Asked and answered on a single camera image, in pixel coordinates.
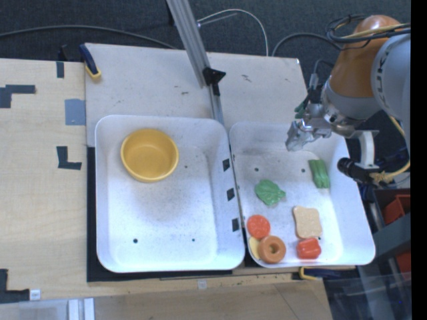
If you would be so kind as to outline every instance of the toy donut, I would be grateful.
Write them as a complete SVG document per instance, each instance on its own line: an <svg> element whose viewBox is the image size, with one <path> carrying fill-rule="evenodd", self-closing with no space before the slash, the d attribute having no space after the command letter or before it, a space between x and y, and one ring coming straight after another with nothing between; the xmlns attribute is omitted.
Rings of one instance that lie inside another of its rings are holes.
<svg viewBox="0 0 427 320"><path fill-rule="evenodd" d="M278 263L285 254L285 243L277 236L266 236L258 244L258 255L266 263Z"/></svg>

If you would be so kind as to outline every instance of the toy food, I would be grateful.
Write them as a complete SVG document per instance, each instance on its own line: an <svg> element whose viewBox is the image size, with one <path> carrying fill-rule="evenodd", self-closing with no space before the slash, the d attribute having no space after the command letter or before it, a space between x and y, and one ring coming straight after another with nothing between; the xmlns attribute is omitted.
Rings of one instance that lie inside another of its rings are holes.
<svg viewBox="0 0 427 320"><path fill-rule="evenodd" d="M270 222L262 215L252 215L246 223L248 232L252 237L261 239L270 234Z"/></svg>
<svg viewBox="0 0 427 320"><path fill-rule="evenodd" d="M300 259L317 259L322 252L317 238L303 239L296 245L296 252Z"/></svg>
<svg viewBox="0 0 427 320"><path fill-rule="evenodd" d="M318 189L328 189L330 186L328 172L326 171L325 161L309 160L308 165L312 171L314 184Z"/></svg>
<svg viewBox="0 0 427 320"><path fill-rule="evenodd" d="M282 191L277 184L267 179L261 180L255 186L255 193L267 206L277 204L281 198L286 196L285 191Z"/></svg>
<svg viewBox="0 0 427 320"><path fill-rule="evenodd" d="M285 243L277 236L264 237L258 243L258 254L266 263L278 263L285 257Z"/></svg>
<svg viewBox="0 0 427 320"><path fill-rule="evenodd" d="M258 241L255 237L249 238L249 248L251 249L252 255L256 259L260 259L260 254L258 254L258 245L260 244L260 241Z"/></svg>
<svg viewBox="0 0 427 320"><path fill-rule="evenodd" d="M296 223L296 235L299 238L320 237L322 224L317 209L297 205L292 209L292 213Z"/></svg>

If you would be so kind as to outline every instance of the white plastic tray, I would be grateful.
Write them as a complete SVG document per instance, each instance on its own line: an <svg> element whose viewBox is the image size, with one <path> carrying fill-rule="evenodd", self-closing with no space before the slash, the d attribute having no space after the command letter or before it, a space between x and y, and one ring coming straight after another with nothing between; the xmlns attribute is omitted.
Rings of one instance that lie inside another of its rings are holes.
<svg viewBox="0 0 427 320"><path fill-rule="evenodd" d="M121 142L140 128L167 133L177 169L158 183L125 170ZM110 115L95 128L97 255L116 273L228 270L244 258L225 128L213 119Z"/></svg>
<svg viewBox="0 0 427 320"><path fill-rule="evenodd" d="M338 171L340 158L348 157L344 138L309 143L303 151L288 152L285 146L290 124L240 122L230 130L234 171L243 220L261 214L271 223L271 234L280 237L287 252L277 264L255 261L267 268L316 265L365 265L375 256L375 245L364 212L357 184ZM308 160L323 159L330 178L329 189L318 189L313 182ZM266 206L255 194L261 179L269 179L286 192L275 206ZM321 255L315 260L300 260L292 208L314 207L320 212L323 234Z"/></svg>

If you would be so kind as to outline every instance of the yellow plate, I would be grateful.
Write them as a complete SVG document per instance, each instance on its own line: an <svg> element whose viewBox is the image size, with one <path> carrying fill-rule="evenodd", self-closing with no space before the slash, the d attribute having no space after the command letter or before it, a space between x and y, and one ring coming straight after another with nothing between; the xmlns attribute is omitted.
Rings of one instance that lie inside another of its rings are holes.
<svg viewBox="0 0 427 320"><path fill-rule="evenodd" d="M151 128L129 134L121 144L120 156L129 174L144 183L169 177L179 161L175 141L163 131Z"/></svg>

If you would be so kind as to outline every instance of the black clip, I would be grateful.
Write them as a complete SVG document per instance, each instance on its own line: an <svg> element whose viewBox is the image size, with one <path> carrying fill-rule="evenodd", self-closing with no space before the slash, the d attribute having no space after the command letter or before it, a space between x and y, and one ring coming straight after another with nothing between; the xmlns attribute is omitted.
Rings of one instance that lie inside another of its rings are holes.
<svg viewBox="0 0 427 320"><path fill-rule="evenodd" d="M225 75L225 72L218 71L210 67L205 67L203 69L203 77L205 78L205 82L207 85L212 86L213 94L215 96L220 96L220 88L218 87L218 83L224 78Z"/></svg>

